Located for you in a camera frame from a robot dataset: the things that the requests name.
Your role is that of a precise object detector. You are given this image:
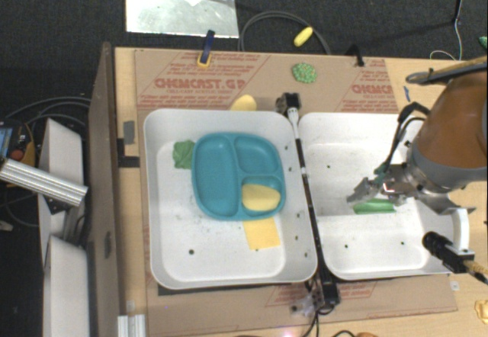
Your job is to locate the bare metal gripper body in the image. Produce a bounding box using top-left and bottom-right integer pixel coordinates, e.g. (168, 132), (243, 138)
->
(375, 163), (451, 210)

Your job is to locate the green long toy vegetable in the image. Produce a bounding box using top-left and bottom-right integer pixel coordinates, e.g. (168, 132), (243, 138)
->
(352, 197), (398, 215)

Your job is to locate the white plastic tray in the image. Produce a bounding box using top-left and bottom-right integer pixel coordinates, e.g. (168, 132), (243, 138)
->
(143, 108), (319, 290)
(297, 111), (455, 281)

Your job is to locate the thin black and white rod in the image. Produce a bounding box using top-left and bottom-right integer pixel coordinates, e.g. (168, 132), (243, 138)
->
(288, 108), (329, 284)

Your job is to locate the yellow oval toy food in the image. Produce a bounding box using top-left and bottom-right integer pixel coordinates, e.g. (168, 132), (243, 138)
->
(242, 183), (282, 213)

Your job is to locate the yellow flat cheese slice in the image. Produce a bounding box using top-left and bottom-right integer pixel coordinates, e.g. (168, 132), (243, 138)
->
(242, 217), (281, 252)

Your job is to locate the green dotted round toy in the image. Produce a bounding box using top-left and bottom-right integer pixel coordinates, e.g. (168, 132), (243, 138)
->
(291, 62), (319, 85)

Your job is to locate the blue divided plate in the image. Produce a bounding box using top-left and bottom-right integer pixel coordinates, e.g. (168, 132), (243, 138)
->
(191, 131), (287, 221)

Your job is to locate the yellow rounded toy food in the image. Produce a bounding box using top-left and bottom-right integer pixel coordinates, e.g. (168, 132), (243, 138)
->
(230, 94), (258, 112)

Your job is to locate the yellow corn cob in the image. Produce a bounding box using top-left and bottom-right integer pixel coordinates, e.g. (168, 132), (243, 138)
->
(293, 26), (315, 48)

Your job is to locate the green lettuce leaf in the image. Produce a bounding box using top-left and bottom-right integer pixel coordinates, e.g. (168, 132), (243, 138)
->
(172, 140), (197, 170)

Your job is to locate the brown cardboard board red print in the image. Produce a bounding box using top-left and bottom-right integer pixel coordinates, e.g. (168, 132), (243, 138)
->
(133, 49), (459, 326)

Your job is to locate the black cylinder on white bracket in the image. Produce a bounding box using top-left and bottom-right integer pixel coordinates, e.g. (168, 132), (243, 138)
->
(421, 207), (477, 274)

